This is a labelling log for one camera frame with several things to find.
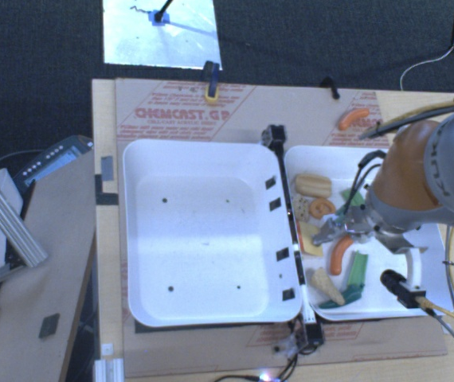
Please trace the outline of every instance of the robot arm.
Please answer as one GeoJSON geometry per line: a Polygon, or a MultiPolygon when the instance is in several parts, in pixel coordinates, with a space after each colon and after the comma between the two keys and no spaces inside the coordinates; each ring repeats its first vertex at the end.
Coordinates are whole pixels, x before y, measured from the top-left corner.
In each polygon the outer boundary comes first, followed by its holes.
{"type": "Polygon", "coordinates": [[[394,253],[412,247],[401,235],[426,223],[454,226],[454,115],[442,123],[422,120],[396,135],[361,208],[343,221],[329,220],[315,244],[346,233],[354,240],[375,236],[394,253]]]}

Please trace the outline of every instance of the orange toy hot dog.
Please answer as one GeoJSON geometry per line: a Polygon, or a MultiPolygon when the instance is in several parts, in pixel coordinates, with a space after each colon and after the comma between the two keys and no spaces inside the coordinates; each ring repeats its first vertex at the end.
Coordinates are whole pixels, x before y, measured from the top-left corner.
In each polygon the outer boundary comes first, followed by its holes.
{"type": "Polygon", "coordinates": [[[353,111],[348,112],[345,114],[339,121],[339,130],[345,131],[349,128],[349,126],[358,119],[366,118],[370,114],[370,111],[366,107],[362,107],[360,109],[354,109],[353,111]]]}
{"type": "Polygon", "coordinates": [[[353,240],[349,235],[345,235],[335,245],[330,257],[330,273],[333,276],[338,276],[342,273],[342,257],[347,248],[353,244],[353,240]]]}

